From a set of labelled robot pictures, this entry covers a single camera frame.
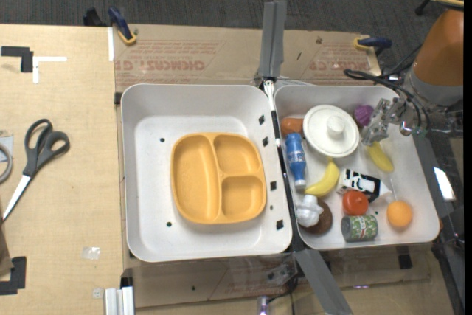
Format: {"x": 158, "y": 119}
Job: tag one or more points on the red bottle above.
{"x": 355, "y": 203}

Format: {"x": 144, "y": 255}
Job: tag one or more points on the white round lid with knob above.
{"x": 321, "y": 136}

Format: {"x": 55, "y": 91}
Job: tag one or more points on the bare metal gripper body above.
{"x": 388, "y": 110}

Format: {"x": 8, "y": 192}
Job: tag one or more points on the green can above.
{"x": 361, "y": 228}

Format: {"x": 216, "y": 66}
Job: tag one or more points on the orange sausage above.
{"x": 291, "y": 125}

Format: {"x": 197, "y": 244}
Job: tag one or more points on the black and white carton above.
{"x": 359, "y": 182}

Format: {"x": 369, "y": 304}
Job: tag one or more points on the orange ball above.
{"x": 399, "y": 214}

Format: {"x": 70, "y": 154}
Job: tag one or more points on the brown doughnut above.
{"x": 324, "y": 221}

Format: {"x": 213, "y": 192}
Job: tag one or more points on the white lumpy toy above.
{"x": 309, "y": 212}

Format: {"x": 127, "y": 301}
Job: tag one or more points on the yellow banana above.
{"x": 381, "y": 158}
{"x": 326, "y": 182}

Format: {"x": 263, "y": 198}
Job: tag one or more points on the purple grapes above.
{"x": 363, "y": 115}

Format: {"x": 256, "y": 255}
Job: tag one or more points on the orange divided plate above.
{"x": 195, "y": 177}

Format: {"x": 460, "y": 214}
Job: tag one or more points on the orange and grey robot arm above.
{"x": 440, "y": 59}

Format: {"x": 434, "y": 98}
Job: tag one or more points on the white plastic tray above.
{"x": 413, "y": 173}
{"x": 155, "y": 195}

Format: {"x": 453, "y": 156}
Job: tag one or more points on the brown cardboard board red print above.
{"x": 221, "y": 55}

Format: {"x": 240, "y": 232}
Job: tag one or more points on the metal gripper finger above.
{"x": 384, "y": 132}
{"x": 370, "y": 135}

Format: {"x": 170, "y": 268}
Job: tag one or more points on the grey tape roll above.
{"x": 8, "y": 169}

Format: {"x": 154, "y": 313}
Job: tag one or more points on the blue bottle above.
{"x": 295, "y": 155}

